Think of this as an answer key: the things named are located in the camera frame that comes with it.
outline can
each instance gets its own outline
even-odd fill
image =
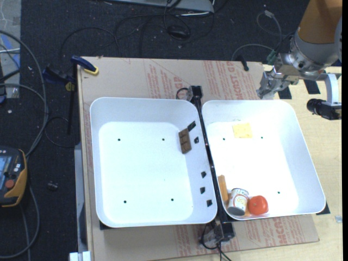
[[[245,189],[233,189],[231,191],[227,211],[231,215],[245,215],[248,198],[249,192],[247,192]]]

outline multimeter display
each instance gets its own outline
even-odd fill
[[[27,162],[23,151],[0,146],[0,206],[19,204],[27,183]]]

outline red button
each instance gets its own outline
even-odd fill
[[[7,187],[8,189],[11,189],[15,186],[15,181],[14,180],[7,180],[5,183],[5,187]]]

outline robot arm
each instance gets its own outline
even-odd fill
[[[324,73],[324,69],[338,59],[342,61],[342,1],[309,1],[289,53],[280,53],[273,69],[264,72],[257,90],[260,98],[274,97],[299,79],[324,80],[327,100],[310,100],[307,108],[329,120],[341,119],[337,77]]]

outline yellow sticky note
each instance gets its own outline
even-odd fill
[[[235,138],[252,138],[252,131],[249,123],[234,125],[233,132]]]

